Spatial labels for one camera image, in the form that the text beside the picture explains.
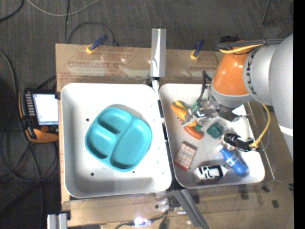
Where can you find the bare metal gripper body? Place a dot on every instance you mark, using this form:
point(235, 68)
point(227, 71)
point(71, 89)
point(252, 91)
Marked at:
point(206, 110)

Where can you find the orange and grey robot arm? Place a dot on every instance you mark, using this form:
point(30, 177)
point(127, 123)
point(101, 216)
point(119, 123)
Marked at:
point(259, 63)

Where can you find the green square toy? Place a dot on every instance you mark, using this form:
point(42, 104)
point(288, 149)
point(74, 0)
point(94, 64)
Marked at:
point(215, 130)

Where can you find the red-orange carrot with green top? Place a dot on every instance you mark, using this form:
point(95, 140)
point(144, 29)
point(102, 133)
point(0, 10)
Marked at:
point(193, 132)

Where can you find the yellow banana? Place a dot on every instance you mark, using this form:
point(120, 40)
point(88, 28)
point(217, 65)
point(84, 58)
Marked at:
point(180, 104)

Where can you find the orange carrot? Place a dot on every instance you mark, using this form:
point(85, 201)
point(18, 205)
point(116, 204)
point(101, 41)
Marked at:
point(179, 112)

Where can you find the white plastic tray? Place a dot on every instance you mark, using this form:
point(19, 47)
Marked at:
point(78, 180)
point(209, 156)

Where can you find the pink and orange carton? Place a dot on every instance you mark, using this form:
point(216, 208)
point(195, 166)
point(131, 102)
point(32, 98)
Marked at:
point(185, 155)

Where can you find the blue bottle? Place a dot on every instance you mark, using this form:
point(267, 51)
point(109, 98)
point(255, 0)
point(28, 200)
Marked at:
point(234, 163)

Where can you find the black and white carton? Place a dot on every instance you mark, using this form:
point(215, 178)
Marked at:
point(209, 173)

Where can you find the blue divided plate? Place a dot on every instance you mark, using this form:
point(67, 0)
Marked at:
point(133, 142)

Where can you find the brown cardboard board red print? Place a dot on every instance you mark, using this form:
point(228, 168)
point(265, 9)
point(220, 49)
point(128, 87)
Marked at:
point(100, 65)

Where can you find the black cylinder on white bracket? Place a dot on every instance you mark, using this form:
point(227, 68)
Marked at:
point(239, 142)

